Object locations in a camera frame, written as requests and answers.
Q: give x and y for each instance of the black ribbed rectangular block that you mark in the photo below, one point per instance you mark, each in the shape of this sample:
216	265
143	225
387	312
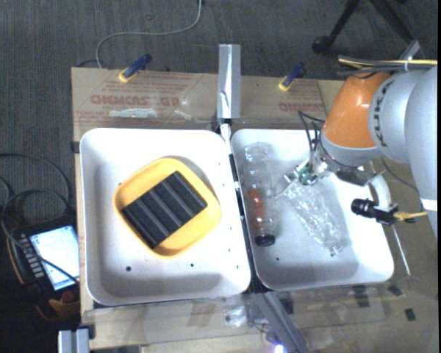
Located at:
164	209

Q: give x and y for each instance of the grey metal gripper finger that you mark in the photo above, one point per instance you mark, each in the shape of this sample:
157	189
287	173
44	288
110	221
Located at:
290	178

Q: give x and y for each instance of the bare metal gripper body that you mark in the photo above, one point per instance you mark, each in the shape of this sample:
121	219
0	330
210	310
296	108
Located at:
314	168

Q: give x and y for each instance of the white plastic tray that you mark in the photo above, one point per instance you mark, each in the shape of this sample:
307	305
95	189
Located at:
364	248
106	197

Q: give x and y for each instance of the black cylinder on white bracket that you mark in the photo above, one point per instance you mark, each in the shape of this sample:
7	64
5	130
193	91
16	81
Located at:
381	197

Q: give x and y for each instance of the crumpled clear plastic bottle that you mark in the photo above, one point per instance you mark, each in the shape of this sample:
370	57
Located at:
316	215

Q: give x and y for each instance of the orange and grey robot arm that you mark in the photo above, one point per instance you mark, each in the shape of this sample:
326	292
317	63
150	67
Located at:
397	123

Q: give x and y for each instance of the clear bottle with black cap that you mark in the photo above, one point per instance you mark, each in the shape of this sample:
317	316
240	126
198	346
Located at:
259	200

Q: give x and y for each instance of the brown cardboard board red print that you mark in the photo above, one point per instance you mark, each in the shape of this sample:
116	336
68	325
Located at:
139	101

